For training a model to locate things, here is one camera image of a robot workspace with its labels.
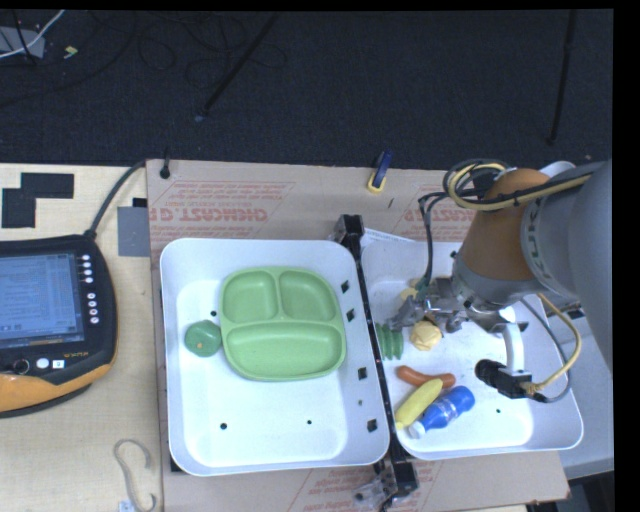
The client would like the black cylinder on white bracket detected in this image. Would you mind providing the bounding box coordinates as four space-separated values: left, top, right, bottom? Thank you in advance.
474 305 534 400

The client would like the blue and white bottle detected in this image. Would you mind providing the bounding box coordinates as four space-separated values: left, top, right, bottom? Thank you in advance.
406 385 476 441

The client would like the pale yellow lumpy toy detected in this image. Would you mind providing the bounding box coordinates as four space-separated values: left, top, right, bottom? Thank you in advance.
409 319 444 353

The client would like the green round toy fruit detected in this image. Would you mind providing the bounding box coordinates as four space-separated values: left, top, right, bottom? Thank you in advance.
183 319 223 360

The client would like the white plastic tray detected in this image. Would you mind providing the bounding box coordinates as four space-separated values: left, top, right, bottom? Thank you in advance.
359 238 585 462
159 237 392 478

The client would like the black block with thin wires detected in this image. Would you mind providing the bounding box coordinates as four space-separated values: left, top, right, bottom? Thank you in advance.
335 213 365 243
387 456 421 503

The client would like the green ribbed toy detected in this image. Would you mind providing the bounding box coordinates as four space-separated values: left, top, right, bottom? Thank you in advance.
374 322 406 362

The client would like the green divided plate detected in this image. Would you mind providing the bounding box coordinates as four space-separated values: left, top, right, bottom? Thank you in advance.
218 266 348 383

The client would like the yellow banana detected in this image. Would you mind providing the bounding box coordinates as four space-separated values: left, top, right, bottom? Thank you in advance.
394 378 445 431

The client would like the brown cardboard board red print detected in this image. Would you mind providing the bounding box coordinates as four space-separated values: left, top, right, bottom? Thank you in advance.
144 158 572 512

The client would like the orange sausage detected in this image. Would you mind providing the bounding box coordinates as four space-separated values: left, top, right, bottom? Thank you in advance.
396 365 457 391

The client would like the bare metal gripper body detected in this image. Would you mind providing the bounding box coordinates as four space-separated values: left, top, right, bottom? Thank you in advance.
420 276 502 327

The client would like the thin black rod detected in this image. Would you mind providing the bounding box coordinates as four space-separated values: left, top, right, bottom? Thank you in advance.
348 234 404 467

